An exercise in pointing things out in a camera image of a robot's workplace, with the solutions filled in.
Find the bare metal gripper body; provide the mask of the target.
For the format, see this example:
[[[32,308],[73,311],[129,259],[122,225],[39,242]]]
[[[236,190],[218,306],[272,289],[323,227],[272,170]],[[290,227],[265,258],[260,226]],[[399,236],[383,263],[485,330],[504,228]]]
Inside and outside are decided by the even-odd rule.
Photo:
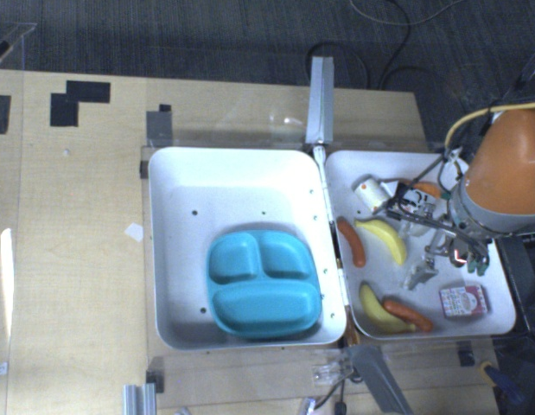
[[[447,259],[455,268],[466,270],[487,270],[490,264],[488,243],[468,235],[465,229],[457,227],[447,214],[437,219],[436,231],[447,235]]]

